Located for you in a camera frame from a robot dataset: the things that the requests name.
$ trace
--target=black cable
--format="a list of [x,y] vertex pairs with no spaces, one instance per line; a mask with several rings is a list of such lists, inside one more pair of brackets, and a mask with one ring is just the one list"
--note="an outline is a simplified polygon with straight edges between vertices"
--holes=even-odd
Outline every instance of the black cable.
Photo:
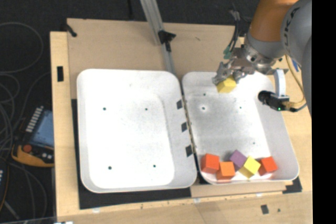
[[239,21],[236,20],[235,21],[234,41],[233,41],[233,44],[231,45],[230,52],[232,52],[233,49],[235,48],[237,40],[238,40],[238,36],[239,36]]
[[46,72],[46,73],[42,74],[41,76],[39,76],[39,77],[38,77],[38,78],[31,84],[31,86],[30,86],[30,88],[29,88],[29,90],[28,90],[28,92],[27,92],[27,94],[26,94],[26,96],[25,96],[25,101],[24,101],[24,103],[23,103],[23,105],[22,105],[21,113],[20,113],[20,115],[19,115],[19,117],[18,117],[18,120],[17,120],[17,122],[13,125],[13,130],[14,130],[14,131],[16,130],[16,128],[18,127],[18,125],[20,124],[20,121],[22,120],[23,114],[24,114],[25,109],[26,109],[26,105],[27,105],[27,101],[28,101],[29,95],[30,95],[30,93],[32,92],[33,87],[38,83],[38,81],[39,81],[40,79],[42,79],[44,76],[46,76],[46,75],[48,75],[48,74],[50,74],[50,72]]
[[3,205],[5,204],[5,199],[6,199],[7,190],[8,190],[8,178],[9,178],[9,167],[7,167],[7,178],[2,178],[3,184],[6,184],[6,186],[5,186],[5,191],[3,193],[3,196],[2,196],[2,200],[0,201],[0,212],[2,210]]
[[39,52],[38,56],[36,57],[36,59],[31,64],[29,64],[29,65],[27,65],[27,66],[25,66],[23,68],[16,69],[16,70],[0,71],[0,74],[17,73],[17,72],[21,72],[21,71],[24,71],[24,70],[32,67],[41,58],[41,56],[43,54],[43,50],[44,50],[44,43],[43,43],[43,40],[41,38],[41,35],[35,29],[33,29],[32,27],[30,27],[29,25],[26,25],[26,24],[23,24],[23,23],[18,23],[18,22],[9,22],[9,23],[2,23],[2,24],[0,24],[0,28],[1,27],[5,27],[5,26],[11,26],[11,25],[23,26],[23,27],[31,30],[34,34],[36,34],[36,36],[38,37],[38,39],[40,41],[40,52]]
[[19,83],[18,79],[15,78],[13,75],[10,75],[10,74],[1,74],[0,73],[0,77],[8,77],[8,78],[11,78],[11,79],[13,79],[15,81],[17,90],[13,94],[13,98],[16,98],[18,96],[18,94],[20,93],[20,83]]
[[14,112],[15,112],[14,97],[13,97],[12,93],[3,84],[0,83],[0,87],[3,88],[5,90],[5,92],[9,95],[9,99],[4,100],[4,101],[0,100],[0,104],[7,104],[8,102],[12,103],[11,115],[9,117],[9,119],[12,120],[13,116],[14,116]]
[[42,211],[42,214],[41,214],[40,218],[43,218],[46,215],[47,205],[48,205],[47,192],[46,192],[44,186],[42,185],[42,183],[31,172],[29,172],[24,167],[22,168],[22,167],[20,167],[20,166],[18,166],[16,164],[10,163],[10,162],[8,162],[8,164],[11,165],[11,166],[13,166],[13,167],[16,167],[16,168],[22,170],[25,173],[27,173],[39,185],[39,187],[41,188],[41,191],[42,191],[42,194],[43,194],[43,199],[44,199],[44,208],[43,208],[43,211]]
[[250,24],[252,22],[252,18],[251,17],[245,17],[245,16],[242,16],[240,15],[240,17],[245,21],[247,22],[248,24]]
[[304,109],[306,106],[307,106],[307,103],[305,103],[304,105],[302,105],[301,107],[299,107],[297,109],[296,108],[290,108],[289,111],[291,111],[291,112],[298,112],[298,111]]
[[[14,93],[11,93],[11,91],[9,91],[5,85],[3,85],[2,83],[0,83],[0,88],[2,88],[6,94],[8,95],[8,98],[6,99],[2,99],[0,100],[0,115],[2,116],[3,118],[3,129],[0,130],[0,135],[3,135],[4,134],[4,138],[0,140],[0,156],[2,157],[2,155],[4,155],[4,151],[8,151],[7,154],[5,154],[5,159],[8,161],[8,158],[10,156],[10,152],[12,150],[12,146],[13,146],[13,142],[14,142],[14,139],[13,139],[13,131],[16,130],[16,128],[18,127],[18,125],[20,124],[21,120],[22,120],[22,117],[23,117],[23,114],[24,114],[24,111],[25,111],[25,108],[26,108],[26,105],[27,105],[27,101],[28,101],[28,98],[29,98],[29,95],[33,89],[33,87],[36,85],[36,83],[41,79],[43,78],[44,76],[50,74],[50,72],[46,72],[44,74],[42,74],[40,77],[38,77],[33,83],[32,85],[30,86],[26,96],[25,96],[25,99],[24,99],[24,104],[22,106],[22,109],[21,109],[21,112],[20,112],[20,115],[18,117],[18,120],[15,122],[15,124],[12,125],[11,121],[13,120],[13,117],[14,117],[14,113],[15,113],[15,98],[18,96],[19,92],[20,92],[20,83],[18,81],[17,78],[15,78],[12,73],[17,73],[17,72],[21,72],[21,71],[24,71],[24,70],[27,70],[28,68],[32,67],[33,65],[35,65],[39,59],[42,57],[42,54],[43,54],[43,51],[44,51],[44,43],[43,43],[43,40],[40,36],[40,34],[35,30],[33,29],[32,27],[28,26],[28,25],[25,25],[25,24],[22,24],[22,23],[17,23],[17,22],[9,22],[9,23],[2,23],[0,24],[0,28],[1,27],[5,27],[5,26],[23,26],[29,30],[31,30],[39,39],[39,43],[40,43],[40,50],[39,50],[39,54],[38,56],[36,57],[36,59],[30,63],[29,65],[23,67],[23,68],[19,68],[19,69],[16,69],[16,70],[9,70],[9,71],[5,71],[5,70],[2,70],[0,71],[0,78],[1,77],[8,77],[12,80],[15,81],[16,83],[16,90]],[[4,105],[9,105],[11,107],[11,113],[10,115],[8,115],[6,109],[4,108]],[[34,191],[33,191],[33,188],[32,188],[32,183],[30,181],[30,178],[31,177],[33,180],[35,180],[37,182],[37,184],[40,186],[42,192],[43,192],[43,197],[44,197],[44,208],[43,208],[43,212],[42,212],[42,216],[41,218],[43,218],[46,214],[46,211],[47,211],[47,194],[46,194],[46,191],[42,185],[42,183],[32,174],[30,173],[29,171],[27,171],[24,166],[22,165],[22,167],[16,165],[16,164],[13,164],[13,163],[9,163],[9,165],[11,166],[14,166],[18,169],[21,169],[24,173],[25,173],[25,177],[26,177],[26,180],[27,180],[27,183],[28,183],[28,187],[29,187],[29,191],[30,191],[30,196],[31,196],[31,203],[32,203],[32,208],[33,208],[33,218],[36,217],[36,205],[35,205],[35,196],[34,196]]]
[[33,209],[33,219],[35,219],[36,217],[36,208],[35,208],[35,197],[34,197],[34,191],[33,191],[33,187],[32,187],[32,183],[30,181],[30,178],[28,176],[28,172],[25,169],[25,167],[23,166],[23,164],[21,164],[21,168],[25,173],[26,179],[27,179],[27,183],[28,183],[28,187],[29,187],[29,191],[30,191],[30,198],[31,198],[31,203],[32,203],[32,209]]
[[16,220],[20,220],[20,216],[14,211],[14,209],[10,206],[10,204],[5,200],[4,206],[8,209],[8,211],[15,217]]

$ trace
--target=black mat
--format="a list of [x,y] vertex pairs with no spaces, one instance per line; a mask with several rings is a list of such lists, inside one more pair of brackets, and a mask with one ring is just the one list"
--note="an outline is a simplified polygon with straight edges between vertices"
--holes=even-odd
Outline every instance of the black mat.
[[78,125],[77,125],[77,100],[71,100],[73,133],[75,135],[77,179],[80,209],[95,208],[102,206],[130,204],[133,202],[160,201],[179,198],[190,198],[190,188],[171,190],[133,191],[127,193],[97,194],[89,191],[80,179],[79,148],[78,148]]

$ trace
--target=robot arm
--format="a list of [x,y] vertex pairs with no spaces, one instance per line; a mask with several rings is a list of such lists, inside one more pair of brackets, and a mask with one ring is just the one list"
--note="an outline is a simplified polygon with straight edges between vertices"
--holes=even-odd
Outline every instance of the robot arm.
[[[244,44],[230,50],[228,62],[220,63],[213,83],[229,76],[239,82],[255,71],[273,74],[272,66],[286,55],[302,70],[302,90],[311,114],[311,17],[312,0],[260,0]],[[283,110],[291,110],[285,102]]]

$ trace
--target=orange block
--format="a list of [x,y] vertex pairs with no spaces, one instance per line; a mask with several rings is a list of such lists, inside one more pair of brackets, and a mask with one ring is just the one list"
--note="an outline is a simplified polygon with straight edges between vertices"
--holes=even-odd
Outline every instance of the orange block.
[[263,176],[275,172],[278,169],[272,156],[260,160],[259,175]]
[[214,174],[219,170],[219,156],[206,153],[201,159],[201,171]]
[[216,173],[217,180],[231,179],[236,175],[235,165],[233,162],[220,162],[219,170]]

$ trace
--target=yellow block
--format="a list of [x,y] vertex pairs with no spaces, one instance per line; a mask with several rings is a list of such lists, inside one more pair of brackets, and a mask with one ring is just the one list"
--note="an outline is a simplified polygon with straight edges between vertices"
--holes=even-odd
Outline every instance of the yellow block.
[[247,157],[245,164],[238,171],[247,178],[250,178],[258,172],[260,166],[261,164],[258,161],[252,157]]
[[237,83],[233,76],[229,76],[226,80],[221,81],[219,84],[217,84],[217,91],[219,93],[229,93],[231,92],[235,87],[237,86]]

